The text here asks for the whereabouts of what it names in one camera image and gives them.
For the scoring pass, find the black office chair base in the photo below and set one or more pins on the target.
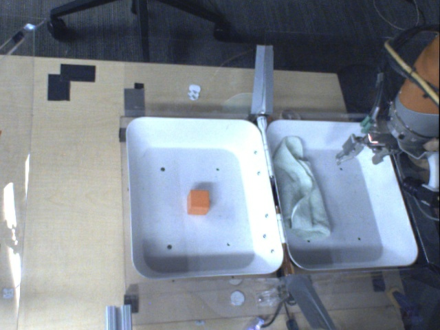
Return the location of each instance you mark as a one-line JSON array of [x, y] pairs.
[[141, 9]]

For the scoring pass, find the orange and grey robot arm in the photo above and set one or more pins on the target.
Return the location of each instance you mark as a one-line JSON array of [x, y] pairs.
[[417, 95]]

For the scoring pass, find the black cylinder on white bracket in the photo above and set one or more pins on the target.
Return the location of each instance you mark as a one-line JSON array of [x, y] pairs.
[[426, 184]]

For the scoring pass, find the orange cube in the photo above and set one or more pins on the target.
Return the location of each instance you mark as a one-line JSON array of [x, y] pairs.
[[198, 202]]

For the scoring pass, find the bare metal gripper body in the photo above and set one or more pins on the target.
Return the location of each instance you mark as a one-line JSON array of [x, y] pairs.
[[385, 140]]

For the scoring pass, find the white plastic tray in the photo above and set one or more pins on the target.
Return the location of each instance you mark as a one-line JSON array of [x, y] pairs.
[[192, 239], [357, 225]]

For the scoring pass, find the pale green towel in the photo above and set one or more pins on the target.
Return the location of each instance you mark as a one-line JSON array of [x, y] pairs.
[[302, 198]]

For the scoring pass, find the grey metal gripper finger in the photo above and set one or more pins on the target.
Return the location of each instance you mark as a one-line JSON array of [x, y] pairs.
[[351, 146], [381, 156]]

